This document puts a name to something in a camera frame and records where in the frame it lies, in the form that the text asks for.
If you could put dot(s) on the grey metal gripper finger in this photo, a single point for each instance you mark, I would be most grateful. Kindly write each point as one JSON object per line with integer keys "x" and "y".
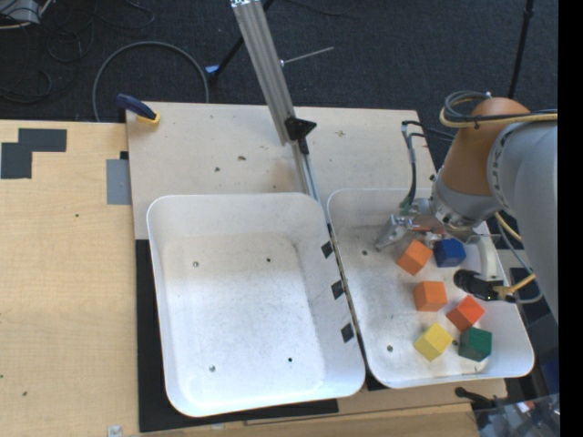
{"x": 391, "y": 237}

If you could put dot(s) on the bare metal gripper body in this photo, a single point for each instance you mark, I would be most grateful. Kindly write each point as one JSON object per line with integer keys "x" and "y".
{"x": 423, "y": 216}

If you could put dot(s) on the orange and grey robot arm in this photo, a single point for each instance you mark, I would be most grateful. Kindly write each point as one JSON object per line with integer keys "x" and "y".
{"x": 524, "y": 175}

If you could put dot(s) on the orange cube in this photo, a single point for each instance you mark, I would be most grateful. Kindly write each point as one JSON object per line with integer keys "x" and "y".
{"x": 430, "y": 296}
{"x": 414, "y": 257}
{"x": 464, "y": 313}

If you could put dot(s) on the blue cube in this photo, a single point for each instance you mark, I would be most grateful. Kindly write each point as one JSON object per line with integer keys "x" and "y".
{"x": 450, "y": 253}

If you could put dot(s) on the white plastic tray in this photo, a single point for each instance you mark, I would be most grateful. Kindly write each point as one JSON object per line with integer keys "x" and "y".
{"x": 246, "y": 317}
{"x": 387, "y": 307}

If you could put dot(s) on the yellow cube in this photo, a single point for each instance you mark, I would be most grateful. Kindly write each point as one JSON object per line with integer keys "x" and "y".
{"x": 432, "y": 342}

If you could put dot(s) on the green cube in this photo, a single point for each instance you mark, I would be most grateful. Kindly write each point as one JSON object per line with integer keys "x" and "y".
{"x": 475, "y": 344}

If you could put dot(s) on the pale wood board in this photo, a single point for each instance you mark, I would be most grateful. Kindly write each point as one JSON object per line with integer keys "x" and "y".
{"x": 205, "y": 153}

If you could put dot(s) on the black cylinder on white bracket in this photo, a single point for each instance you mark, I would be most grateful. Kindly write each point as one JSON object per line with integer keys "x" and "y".
{"x": 476, "y": 285}

